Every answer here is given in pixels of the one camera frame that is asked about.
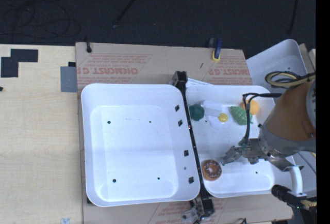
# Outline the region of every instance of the toy donut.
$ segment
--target toy donut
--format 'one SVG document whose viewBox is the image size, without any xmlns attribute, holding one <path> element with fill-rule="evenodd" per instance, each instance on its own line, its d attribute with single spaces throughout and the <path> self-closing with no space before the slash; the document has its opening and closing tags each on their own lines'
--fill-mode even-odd
<svg viewBox="0 0 330 224">
<path fill-rule="evenodd" d="M 206 180 L 214 181 L 218 179 L 222 173 L 220 164 L 215 160 L 209 159 L 202 163 L 203 177 Z"/>
</svg>

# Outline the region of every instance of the wooden surface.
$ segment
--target wooden surface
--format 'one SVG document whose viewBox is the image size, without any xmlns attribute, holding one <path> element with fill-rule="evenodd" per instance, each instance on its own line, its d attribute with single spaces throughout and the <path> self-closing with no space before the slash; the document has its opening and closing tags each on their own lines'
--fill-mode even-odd
<svg viewBox="0 0 330 224">
<path fill-rule="evenodd" d="M 60 90 L 75 47 L 0 45 L 0 57 L 10 49 L 38 49 L 39 59 L 0 78 L 0 223 L 82 223 L 77 93 Z"/>
</svg>

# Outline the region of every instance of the white tray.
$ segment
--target white tray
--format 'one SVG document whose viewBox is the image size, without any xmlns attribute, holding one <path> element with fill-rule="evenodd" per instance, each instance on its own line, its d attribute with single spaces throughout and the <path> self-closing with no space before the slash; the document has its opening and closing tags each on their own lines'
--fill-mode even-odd
<svg viewBox="0 0 330 224">
<path fill-rule="evenodd" d="M 191 120 L 200 162 L 214 159 L 221 165 L 220 159 L 225 156 L 231 146 L 238 146 L 243 138 L 246 125 L 239 125 L 230 116 L 229 107 L 239 106 L 245 93 L 269 93 L 261 86 L 205 86 L 195 85 L 187 89 L 186 97 L 189 105 L 199 104 L 204 100 L 217 101 L 222 104 L 223 112 L 229 113 L 229 119 L 223 126 L 214 128 L 204 117 L 199 121 Z M 252 117 L 250 138 L 257 138 L 260 128 L 274 107 L 272 98 L 255 98 L 260 110 Z M 259 160 L 251 165 L 246 158 L 222 166 L 222 174 L 215 181 L 204 180 L 207 191 L 218 198 L 244 195 L 268 194 L 275 184 L 275 175 L 281 172 L 270 162 Z"/>
<path fill-rule="evenodd" d="M 181 92 L 91 84 L 81 93 L 86 191 L 97 206 L 182 201 L 200 191 Z"/>
</svg>

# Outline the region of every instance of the cardboard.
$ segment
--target cardboard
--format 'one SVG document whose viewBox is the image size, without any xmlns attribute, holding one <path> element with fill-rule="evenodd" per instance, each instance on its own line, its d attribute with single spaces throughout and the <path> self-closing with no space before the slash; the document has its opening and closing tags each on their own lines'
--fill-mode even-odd
<svg viewBox="0 0 330 224">
<path fill-rule="evenodd" d="M 242 50 L 221 49 L 220 61 L 213 61 L 214 49 L 132 44 L 76 43 L 79 134 L 82 197 L 85 224 L 184 223 L 181 213 L 188 201 L 97 207 L 87 203 L 85 185 L 84 134 L 81 117 L 82 89 L 91 83 L 168 84 L 176 71 L 189 78 L 214 85 L 252 85 Z M 203 223 L 241 223 L 290 219 L 292 209 L 272 195 L 213 198 L 216 212 Z"/>
</svg>

